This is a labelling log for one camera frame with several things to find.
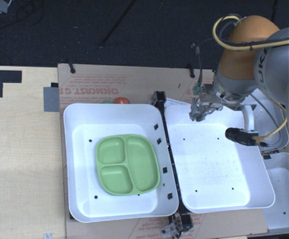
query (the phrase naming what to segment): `black fabric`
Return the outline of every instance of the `black fabric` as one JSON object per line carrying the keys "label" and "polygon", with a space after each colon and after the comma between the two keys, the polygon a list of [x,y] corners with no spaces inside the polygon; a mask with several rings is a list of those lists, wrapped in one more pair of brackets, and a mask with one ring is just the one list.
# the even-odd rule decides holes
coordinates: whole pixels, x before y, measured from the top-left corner
{"label": "black fabric", "polygon": [[212,39],[222,16],[260,15],[289,27],[289,0],[14,0],[0,14],[0,65],[58,63],[216,68],[223,48]]}

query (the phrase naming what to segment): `light wood surface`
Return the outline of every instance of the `light wood surface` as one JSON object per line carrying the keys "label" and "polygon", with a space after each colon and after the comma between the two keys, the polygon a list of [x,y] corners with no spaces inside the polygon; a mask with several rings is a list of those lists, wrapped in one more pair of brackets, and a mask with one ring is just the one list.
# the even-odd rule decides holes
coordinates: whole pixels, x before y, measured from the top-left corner
{"label": "light wood surface", "polygon": [[59,113],[44,112],[43,87],[57,68],[21,70],[0,98],[0,238],[66,237]]}

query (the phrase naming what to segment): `black connector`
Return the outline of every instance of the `black connector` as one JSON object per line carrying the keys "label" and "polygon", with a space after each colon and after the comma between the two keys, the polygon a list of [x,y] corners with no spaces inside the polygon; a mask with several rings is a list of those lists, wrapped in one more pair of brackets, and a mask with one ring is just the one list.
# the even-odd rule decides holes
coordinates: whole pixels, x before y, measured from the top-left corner
{"label": "black connector", "polygon": [[225,136],[227,139],[240,143],[246,146],[257,145],[256,140],[253,139],[253,136],[258,136],[258,133],[247,133],[241,131],[239,128],[230,127],[225,131]]}

